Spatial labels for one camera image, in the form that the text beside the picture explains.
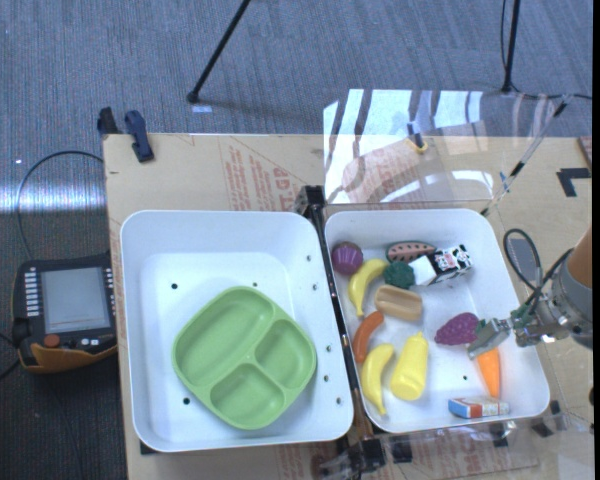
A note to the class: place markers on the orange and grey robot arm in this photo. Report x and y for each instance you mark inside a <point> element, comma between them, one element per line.
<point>581,263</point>

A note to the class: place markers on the green broccoli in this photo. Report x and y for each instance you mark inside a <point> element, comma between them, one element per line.
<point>399,275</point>

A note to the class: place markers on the purple grapes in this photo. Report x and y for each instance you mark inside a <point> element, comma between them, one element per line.
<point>456,329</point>

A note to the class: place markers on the brown cardboard board red print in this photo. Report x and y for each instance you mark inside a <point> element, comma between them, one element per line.
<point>205,178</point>

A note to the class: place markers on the white plastic tray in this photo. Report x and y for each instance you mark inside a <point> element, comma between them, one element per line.
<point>510,278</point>
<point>150,418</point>

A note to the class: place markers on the tan hot dog bun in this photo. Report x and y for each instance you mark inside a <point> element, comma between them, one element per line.
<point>399,303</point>

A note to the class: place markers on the green divided plate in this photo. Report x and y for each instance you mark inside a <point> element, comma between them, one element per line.
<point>220,338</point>

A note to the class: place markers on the white orange blue small carton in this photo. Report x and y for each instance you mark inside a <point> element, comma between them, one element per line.
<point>477,408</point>

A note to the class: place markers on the purple toy cupcake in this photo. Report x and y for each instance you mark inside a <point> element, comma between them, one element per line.
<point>346,259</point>

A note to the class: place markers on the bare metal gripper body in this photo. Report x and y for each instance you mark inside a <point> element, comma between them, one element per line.
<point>542,328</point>

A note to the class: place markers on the orange sausage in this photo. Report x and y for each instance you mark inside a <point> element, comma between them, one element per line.
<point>366,335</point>

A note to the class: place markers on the orange carrot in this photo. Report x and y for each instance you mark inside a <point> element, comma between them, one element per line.
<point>490,370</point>

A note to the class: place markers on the black and white milk carton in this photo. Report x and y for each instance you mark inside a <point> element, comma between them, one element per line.
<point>442,265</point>

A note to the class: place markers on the red watermelon slice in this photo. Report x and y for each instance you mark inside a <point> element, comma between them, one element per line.
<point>409,253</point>

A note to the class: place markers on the yellow mustard bottle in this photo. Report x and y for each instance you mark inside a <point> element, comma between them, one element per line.
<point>411,368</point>

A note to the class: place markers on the yellow banana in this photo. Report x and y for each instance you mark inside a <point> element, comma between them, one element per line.
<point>376,370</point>
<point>362,280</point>

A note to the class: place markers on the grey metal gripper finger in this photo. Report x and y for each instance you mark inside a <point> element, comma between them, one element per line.
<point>496,329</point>
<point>484,348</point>

